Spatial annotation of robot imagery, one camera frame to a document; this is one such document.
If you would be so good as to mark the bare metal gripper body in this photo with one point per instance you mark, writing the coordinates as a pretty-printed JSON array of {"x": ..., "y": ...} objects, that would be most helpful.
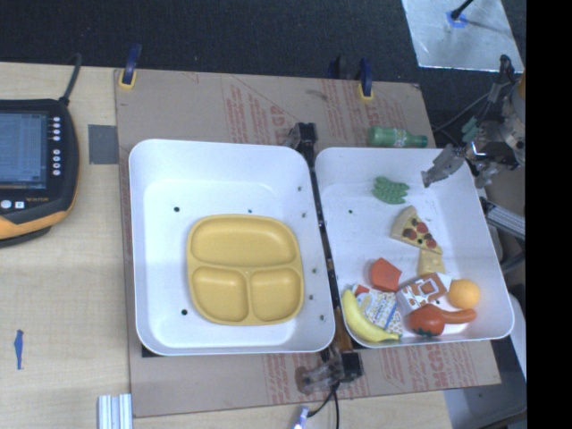
[{"x": 496, "y": 143}]

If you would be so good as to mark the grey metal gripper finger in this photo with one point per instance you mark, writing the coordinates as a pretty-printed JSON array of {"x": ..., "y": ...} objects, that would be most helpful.
[
  {"x": 486, "y": 176},
  {"x": 442, "y": 166}
]

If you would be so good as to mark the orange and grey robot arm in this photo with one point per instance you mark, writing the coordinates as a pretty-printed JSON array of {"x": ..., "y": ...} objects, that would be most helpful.
[{"x": 521, "y": 92}]

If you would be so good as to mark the green toy grapes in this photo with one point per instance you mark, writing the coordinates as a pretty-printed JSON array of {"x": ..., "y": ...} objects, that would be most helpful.
[{"x": 389, "y": 190}]

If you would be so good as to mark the green plastic bottle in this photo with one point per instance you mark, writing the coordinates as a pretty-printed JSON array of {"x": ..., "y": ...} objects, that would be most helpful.
[{"x": 389, "y": 137}]

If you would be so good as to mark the toy pizza slice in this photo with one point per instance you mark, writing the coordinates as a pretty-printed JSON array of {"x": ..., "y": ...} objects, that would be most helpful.
[{"x": 411, "y": 228}]

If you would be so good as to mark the yellow toy cheese wedge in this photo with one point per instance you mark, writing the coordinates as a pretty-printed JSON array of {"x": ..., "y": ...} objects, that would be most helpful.
[{"x": 431, "y": 264}]

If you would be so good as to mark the white plastic tray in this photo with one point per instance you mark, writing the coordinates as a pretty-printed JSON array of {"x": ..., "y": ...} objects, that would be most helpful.
[
  {"x": 357, "y": 239},
  {"x": 161, "y": 248}
]

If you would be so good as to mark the orange toy fruit ball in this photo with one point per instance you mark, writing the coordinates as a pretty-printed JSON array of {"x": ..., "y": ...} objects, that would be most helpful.
[{"x": 464, "y": 294}]

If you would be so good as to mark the orange cube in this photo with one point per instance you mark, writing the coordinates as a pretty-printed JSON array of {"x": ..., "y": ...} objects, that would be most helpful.
[{"x": 384, "y": 275}]

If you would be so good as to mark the brown and white carton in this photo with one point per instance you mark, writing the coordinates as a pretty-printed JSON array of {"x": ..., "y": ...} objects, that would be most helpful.
[{"x": 424, "y": 291}]

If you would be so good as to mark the thin black and white rod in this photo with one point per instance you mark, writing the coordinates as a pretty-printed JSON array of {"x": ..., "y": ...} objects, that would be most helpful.
[{"x": 320, "y": 215}]

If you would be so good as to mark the white and yellow packet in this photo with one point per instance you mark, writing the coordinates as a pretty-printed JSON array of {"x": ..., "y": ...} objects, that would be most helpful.
[{"x": 382, "y": 308}]

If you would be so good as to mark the red toy tomato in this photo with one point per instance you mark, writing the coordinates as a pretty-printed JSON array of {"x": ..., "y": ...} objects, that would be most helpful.
[{"x": 426, "y": 322}]

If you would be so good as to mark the yellow banana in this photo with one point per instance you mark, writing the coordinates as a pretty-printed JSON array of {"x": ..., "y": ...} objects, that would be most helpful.
[{"x": 357, "y": 322}]

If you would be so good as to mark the yellow divided plate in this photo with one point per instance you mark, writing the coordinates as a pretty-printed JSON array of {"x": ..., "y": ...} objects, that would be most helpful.
[{"x": 243, "y": 239}]

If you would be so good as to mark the brown cardboard board red print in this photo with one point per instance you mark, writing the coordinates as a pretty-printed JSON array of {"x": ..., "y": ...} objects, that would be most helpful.
[{"x": 210, "y": 105}]

